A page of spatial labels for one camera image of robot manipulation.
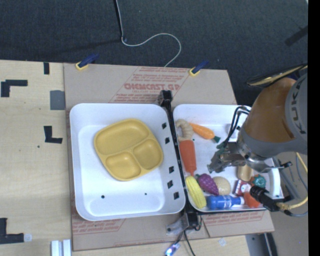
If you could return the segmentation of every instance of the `yellow corn cob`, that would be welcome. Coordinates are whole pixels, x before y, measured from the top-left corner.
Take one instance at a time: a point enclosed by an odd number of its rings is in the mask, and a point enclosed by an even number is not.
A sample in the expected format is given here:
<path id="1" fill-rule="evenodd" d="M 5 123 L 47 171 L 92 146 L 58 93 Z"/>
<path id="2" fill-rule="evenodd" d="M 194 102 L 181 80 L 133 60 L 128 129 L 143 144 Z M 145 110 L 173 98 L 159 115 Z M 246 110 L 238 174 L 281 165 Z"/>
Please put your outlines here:
<path id="1" fill-rule="evenodd" d="M 193 176 L 188 176 L 185 178 L 185 184 L 196 207 L 199 209 L 205 207 L 207 201 L 197 180 Z"/>

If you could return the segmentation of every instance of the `yellow bowl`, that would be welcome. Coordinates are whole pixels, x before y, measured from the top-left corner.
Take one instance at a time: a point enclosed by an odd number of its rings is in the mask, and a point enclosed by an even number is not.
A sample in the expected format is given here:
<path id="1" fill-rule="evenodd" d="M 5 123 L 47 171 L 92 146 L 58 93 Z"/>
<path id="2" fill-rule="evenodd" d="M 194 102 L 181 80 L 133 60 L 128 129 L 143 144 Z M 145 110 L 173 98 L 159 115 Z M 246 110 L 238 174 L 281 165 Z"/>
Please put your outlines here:
<path id="1" fill-rule="evenodd" d="M 107 171 L 120 181 L 141 177 L 157 168 L 164 159 L 154 134 L 145 123 L 134 118 L 98 131 L 94 136 L 94 148 Z"/>

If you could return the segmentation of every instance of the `light wood surface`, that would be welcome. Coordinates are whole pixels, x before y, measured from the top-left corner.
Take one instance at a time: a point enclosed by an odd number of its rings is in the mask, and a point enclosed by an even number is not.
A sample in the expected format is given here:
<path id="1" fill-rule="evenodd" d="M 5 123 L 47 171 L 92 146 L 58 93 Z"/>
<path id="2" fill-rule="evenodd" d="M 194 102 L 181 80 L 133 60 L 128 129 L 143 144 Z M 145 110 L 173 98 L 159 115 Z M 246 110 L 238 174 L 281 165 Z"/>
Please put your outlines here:
<path id="1" fill-rule="evenodd" d="M 50 110 L 50 91 L 64 91 L 63 64 L 0 60 L 0 81 L 28 80 L 0 97 L 0 218 L 8 234 L 32 235 L 31 242 L 1 244 L 0 255 L 50 255 L 50 242 L 71 239 L 66 112 Z M 46 143 L 44 126 L 62 143 Z M 190 241 L 196 255 L 249 256 L 245 236 Z M 72 252 L 84 255 L 164 255 L 171 243 Z M 191 255 L 185 241 L 175 254 Z"/>

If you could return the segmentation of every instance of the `cardboard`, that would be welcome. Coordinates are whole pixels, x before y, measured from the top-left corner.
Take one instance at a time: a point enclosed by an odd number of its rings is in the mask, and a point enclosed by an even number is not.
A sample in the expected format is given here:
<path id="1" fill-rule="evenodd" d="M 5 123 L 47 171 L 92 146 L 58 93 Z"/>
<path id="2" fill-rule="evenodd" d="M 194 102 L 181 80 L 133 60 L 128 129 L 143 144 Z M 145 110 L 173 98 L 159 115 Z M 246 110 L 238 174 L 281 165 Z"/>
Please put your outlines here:
<path id="1" fill-rule="evenodd" d="M 87 221 L 75 207 L 70 139 L 70 109 L 80 103 L 156 103 L 161 90 L 173 94 L 172 108 L 180 104 L 235 105 L 236 100 L 226 70 L 203 69 L 192 77 L 187 68 L 141 67 L 90 64 L 78 71 L 64 64 L 67 144 L 69 158 L 73 250 L 102 249 L 141 244 L 173 242 L 166 225 L 180 214 Z M 203 215 L 200 231 L 189 239 L 217 238 L 274 231 L 266 210 Z"/>

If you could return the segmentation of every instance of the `blue clamp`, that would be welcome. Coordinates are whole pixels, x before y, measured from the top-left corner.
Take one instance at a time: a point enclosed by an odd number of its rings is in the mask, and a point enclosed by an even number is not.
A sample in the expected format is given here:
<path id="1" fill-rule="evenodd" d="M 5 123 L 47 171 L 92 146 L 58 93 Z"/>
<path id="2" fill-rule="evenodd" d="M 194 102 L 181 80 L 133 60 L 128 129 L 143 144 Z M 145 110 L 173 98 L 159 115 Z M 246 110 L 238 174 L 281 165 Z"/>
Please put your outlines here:
<path id="1" fill-rule="evenodd" d="M 88 67 L 88 64 L 94 63 L 99 58 L 99 54 L 91 54 L 82 61 L 75 64 L 77 70 L 81 71 Z"/>
<path id="2" fill-rule="evenodd" d="M 206 65 L 208 65 L 209 61 L 205 60 L 203 62 L 201 62 L 199 65 L 191 68 L 189 70 L 189 75 L 192 77 L 195 77 L 196 75 L 199 74 L 200 70 L 203 69 Z"/>

